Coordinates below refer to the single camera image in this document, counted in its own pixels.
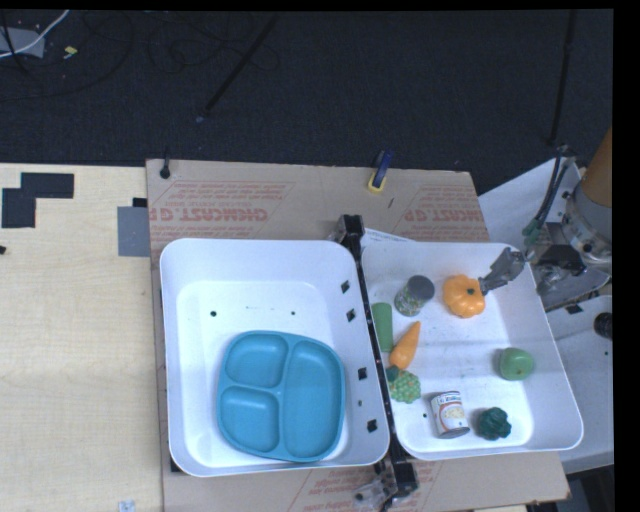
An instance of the toy carrot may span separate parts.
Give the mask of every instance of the toy carrot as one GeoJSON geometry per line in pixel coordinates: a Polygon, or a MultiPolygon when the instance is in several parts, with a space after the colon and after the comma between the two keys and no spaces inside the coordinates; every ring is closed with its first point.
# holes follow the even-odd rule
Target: toy carrot
{"type": "Polygon", "coordinates": [[[396,346],[393,347],[391,354],[389,354],[389,362],[393,366],[401,370],[406,370],[411,364],[413,357],[416,355],[416,349],[418,348],[421,326],[420,321],[414,322],[400,338],[398,343],[396,343],[396,346]]]}

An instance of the blue divided plate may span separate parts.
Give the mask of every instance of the blue divided plate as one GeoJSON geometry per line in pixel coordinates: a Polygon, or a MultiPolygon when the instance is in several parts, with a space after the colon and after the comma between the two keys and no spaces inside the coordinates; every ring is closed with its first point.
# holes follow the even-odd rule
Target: blue divided plate
{"type": "Polygon", "coordinates": [[[342,431],[342,361],[320,341],[278,331],[234,338],[222,359],[218,427],[244,452],[294,462],[320,460],[342,431]]]}

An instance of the tin can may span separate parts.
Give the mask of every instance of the tin can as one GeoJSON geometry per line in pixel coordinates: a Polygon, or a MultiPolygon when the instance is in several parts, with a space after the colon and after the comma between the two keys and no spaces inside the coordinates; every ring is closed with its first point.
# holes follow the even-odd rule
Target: tin can
{"type": "Polygon", "coordinates": [[[446,391],[434,396],[431,399],[431,410],[441,438],[462,436],[471,430],[462,408],[459,391],[446,391]]]}
{"type": "Polygon", "coordinates": [[[396,294],[393,301],[398,312],[404,316],[416,316],[422,306],[433,297],[435,287],[425,276],[412,276],[396,294]]]}

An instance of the white cable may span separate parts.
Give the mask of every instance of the white cable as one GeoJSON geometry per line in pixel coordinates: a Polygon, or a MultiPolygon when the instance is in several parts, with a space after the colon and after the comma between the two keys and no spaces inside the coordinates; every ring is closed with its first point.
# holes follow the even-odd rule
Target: white cable
{"type": "MultiPolygon", "coordinates": [[[[44,31],[42,32],[42,34],[40,34],[38,37],[36,37],[33,41],[31,41],[27,46],[23,46],[22,48],[20,48],[19,50],[15,50],[15,53],[21,53],[24,51],[27,51],[29,48],[35,46],[36,44],[38,44],[38,42],[44,37],[46,36],[49,31],[55,27],[58,23],[60,23],[63,19],[65,19],[67,17],[67,14],[69,14],[70,9],[66,9],[59,17],[57,20],[55,20],[53,23],[51,23],[51,25],[49,25],[47,28],[44,29],[44,31]]],[[[13,55],[11,52],[7,52],[7,53],[0,53],[0,58],[3,57],[10,57],[11,55],[13,55]]]]}

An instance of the white can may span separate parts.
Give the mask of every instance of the white can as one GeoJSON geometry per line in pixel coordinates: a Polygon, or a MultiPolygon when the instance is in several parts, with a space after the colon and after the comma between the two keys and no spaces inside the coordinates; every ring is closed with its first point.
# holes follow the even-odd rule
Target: white can
{"type": "Polygon", "coordinates": [[[471,430],[462,407],[459,391],[446,391],[431,399],[431,410],[440,437],[448,439],[471,430]]]}

